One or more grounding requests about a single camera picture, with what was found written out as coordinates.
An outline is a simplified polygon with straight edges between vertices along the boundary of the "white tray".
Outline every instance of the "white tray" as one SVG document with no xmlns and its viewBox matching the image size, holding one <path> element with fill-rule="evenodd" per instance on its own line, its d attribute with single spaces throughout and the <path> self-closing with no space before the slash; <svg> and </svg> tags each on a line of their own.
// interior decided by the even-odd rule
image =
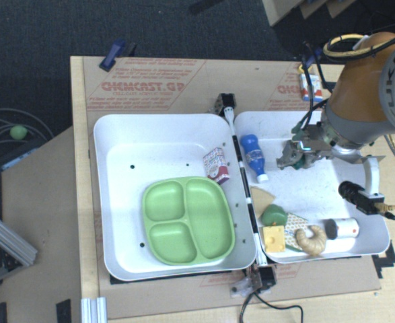
<svg viewBox="0 0 395 323">
<path fill-rule="evenodd" d="M 255 173 L 246 165 L 248 184 L 267 190 L 276 197 L 274 203 L 289 213 L 308 219 L 310 225 L 324 227 L 327 219 L 354 217 L 360 227 L 356 238 L 328 240 L 325 251 L 319 256 L 287 249 L 285 252 L 268 253 L 278 263 L 301 262 L 324 258 L 342 258 L 379 254 L 384 252 L 390 237 L 381 215 L 366 215 L 348 203 L 338 193 L 339 184 L 345 180 L 365 186 L 365 172 L 361 164 L 349 164 L 339 159 L 317 161 L 309 169 L 280 170 L 276 159 L 282 156 L 293 128 L 304 112 L 243 112 L 235 119 L 238 139 L 255 134 L 266 159 L 265 171 L 269 181 L 256 182 Z M 320 112 L 313 113 L 312 122 L 320 119 Z"/>
<path fill-rule="evenodd" d="M 364 185 L 360 165 L 339 159 L 321 160 L 313 168 L 278 169 L 290 130 L 303 112 L 243 112 L 235 120 L 238 139 L 253 133 L 266 158 L 267 184 L 258 184 L 246 166 L 248 183 L 276 196 L 286 211 L 324 225 L 326 219 L 354 217 L 360 226 L 356 238 L 328 240 L 319 256 L 287 250 L 268 253 L 278 263 L 379 254 L 390 243 L 384 218 L 365 215 L 342 199 L 338 186 L 344 180 Z M 314 120 L 320 113 L 314 113 Z M 111 275 L 136 281 L 175 275 L 243 269 L 253 263 L 256 246 L 248 214 L 240 168 L 227 122 L 213 114 L 111 114 L 94 127 L 100 199 L 102 206 L 104 260 Z M 151 253 L 143 225 L 141 199 L 145 189 L 158 180 L 205 176 L 203 156 L 222 147 L 229 162 L 230 179 L 221 185 L 235 224 L 236 243 L 223 260 L 206 264 L 171 266 Z"/>
<path fill-rule="evenodd" d="M 254 262 L 256 246 L 240 169 L 228 124 L 213 114 L 112 114 L 94 127 L 104 261 L 111 275 L 136 281 L 193 273 L 243 269 Z M 206 176 L 203 157 L 222 147 L 231 178 L 224 190 L 235 224 L 236 242 L 222 260 L 172 266 L 151 253 L 141 200 L 152 183 Z"/>
</svg>

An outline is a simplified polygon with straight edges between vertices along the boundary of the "dark carpet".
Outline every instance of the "dark carpet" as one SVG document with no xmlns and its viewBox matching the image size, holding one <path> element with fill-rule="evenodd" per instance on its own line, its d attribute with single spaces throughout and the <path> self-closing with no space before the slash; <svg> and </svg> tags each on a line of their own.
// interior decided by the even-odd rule
<svg viewBox="0 0 395 323">
<path fill-rule="evenodd" d="M 136 43 L 136 57 L 294 61 L 304 40 L 393 23 L 395 0 L 358 0 L 334 19 L 296 8 L 274 27 L 261 0 L 0 0 L 0 108 L 59 134 L 72 124 L 70 56 L 104 56 L 117 38 Z"/>
</svg>

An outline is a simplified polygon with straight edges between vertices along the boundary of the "blue bottle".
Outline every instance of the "blue bottle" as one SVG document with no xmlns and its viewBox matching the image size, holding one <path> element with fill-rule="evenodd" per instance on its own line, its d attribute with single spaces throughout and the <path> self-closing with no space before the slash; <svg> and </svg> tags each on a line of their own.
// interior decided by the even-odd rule
<svg viewBox="0 0 395 323">
<path fill-rule="evenodd" d="M 245 135 L 240 139 L 240 144 L 244 148 L 246 162 L 257 174 L 257 182 L 267 182 L 269 178 L 264 173 L 264 156 L 257 137 L 254 134 Z"/>
</svg>

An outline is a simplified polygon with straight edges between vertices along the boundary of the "green divided plate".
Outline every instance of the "green divided plate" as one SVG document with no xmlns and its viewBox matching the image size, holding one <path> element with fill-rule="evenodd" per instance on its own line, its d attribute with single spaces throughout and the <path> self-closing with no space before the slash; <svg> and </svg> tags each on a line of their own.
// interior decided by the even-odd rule
<svg viewBox="0 0 395 323">
<path fill-rule="evenodd" d="M 235 244 L 224 192 L 206 177 L 153 183 L 143 193 L 143 220 L 149 247 L 166 264 L 220 260 Z"/>
</svg>

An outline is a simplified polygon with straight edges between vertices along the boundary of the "blue object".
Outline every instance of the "blue object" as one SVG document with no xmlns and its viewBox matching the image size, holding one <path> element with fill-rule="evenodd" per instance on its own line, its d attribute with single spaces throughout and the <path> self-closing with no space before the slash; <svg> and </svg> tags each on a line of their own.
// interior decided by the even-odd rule
<svg viewBox="0 0 395 323">
<path fill-rule="evenodd" d="M 125 49 L 125 41 L 121 38 L 115 40 L 114 44 L 112 45 L 112 48 L 110 49 L 108 56 L 106 56 L 102 61 L 102 63 L 100 63 L 100 68 L 105 70 L 106 72 L 109 72 L 116 63 L 115 58 L 119 57 L 124 51 L 124 49 Z"/>
<path fill-rule="evenodd" d="M 315 49 L 315 50 L 314 50 L 314 53 L 313 53 L 313 54 L 309 57 L 309 59 L 306 61 L 306 68 L 310 68 L 314 63 L 317 63 L 317 60 L 318 60 L 318 59 L 316 59 L 316 58 L 314 57 L 314 54 L 315 54 L 318 58 L 320 58 L 322 53 L 323 53 L 323 50 L 322 50 L 321 48 Z"/>
<path fill-rule="evenodd" d="M 246 162 L 257 174 L 257 182 L 267 182 L 268 176 L 264 173 L 264 156 L 254 134 L 245 135 L 240 139 L 244 148 Z"/>
</svg>

